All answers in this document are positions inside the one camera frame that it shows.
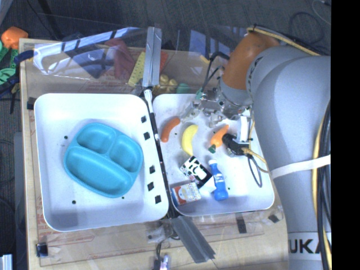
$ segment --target orange carrot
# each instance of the orange carrot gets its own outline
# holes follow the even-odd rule
[[[169,122],[167,122],[167,124],[165,125],[162,133],[161,133],[161,141],[166,143],[169,141],[169,135],[171,130],[176,126],[180,124],[180,118],[179,117],[175,117],[173,119],[171,119]]]
[[[211,138],[210,141],[210,147],[209,147],[209,151],[211,153],[215,153],[216,148],[220,147],[221,145],[223,145],[223,136],[226,134],[226,132],[229,129],[229,125],[225,124],[225,126],[223,126],[219,131],[217,131],[213,137]]]

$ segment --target yellow banana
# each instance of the yellow banana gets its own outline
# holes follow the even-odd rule
[[[196,134],[198,128],[199,128],[198,125],[193,124],[193,125],[188,126],[185,129],[185,131],[182,133],[181,148],[186,153],[188,153],[190,156],[193,155],[193,153],[192,153],[192,139],[193,139],[194,135]]]

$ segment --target gray carpet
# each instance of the gray carpet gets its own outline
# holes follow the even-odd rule
[[[53,31],[37,0],[14,0],[0,33],[17,26],[30,38],[52,39]],[[239,34],[233,29],[258,24],[295,37],[315,50],[331,51],[331,6],[319,0],[47,0],[64,36],[114,30],[122,26],[163,30],[164,47],[196,50],[208,55],[211,41],[233,50]],[[322,0],[331,4],[331,0]],[[192,31],[206,39],[194,43]],[[0,62],[8,67],[8,58]],[[15,132],[21,131],[20,104],[10,114],[10,95],[0,100],[0,254],[14,253],[14,147]]]

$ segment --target blue bottle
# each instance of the blue bottle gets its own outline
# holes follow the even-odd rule
[[[229,193],[226,190],[225,179],[223,173],[218,169],[218,163],[215,159],[209,160],[211,173],[214,177],[216,190],[214,191],[215,200],[221,201],[229,198]]]

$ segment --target blue divided plate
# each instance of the blue divided plate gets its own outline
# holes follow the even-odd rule
[[[140,145],[124,133],[101,123],[83,127],[64,156],[67,174],[100,195],[125,195],[141,170]]]

